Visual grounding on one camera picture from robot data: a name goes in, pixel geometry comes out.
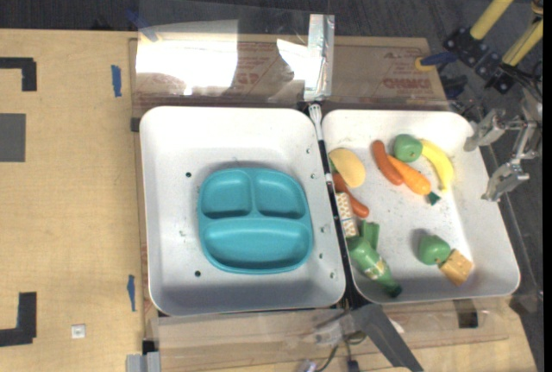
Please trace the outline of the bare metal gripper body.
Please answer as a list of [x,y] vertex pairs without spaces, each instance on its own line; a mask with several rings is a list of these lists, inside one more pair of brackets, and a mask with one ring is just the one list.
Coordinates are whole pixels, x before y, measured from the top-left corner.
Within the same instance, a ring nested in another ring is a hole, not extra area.
[[541,158],[543,155],[543,104],[527,89],[524,89],[522,94],[521,129],[515,141],[515,158],[519,160]]

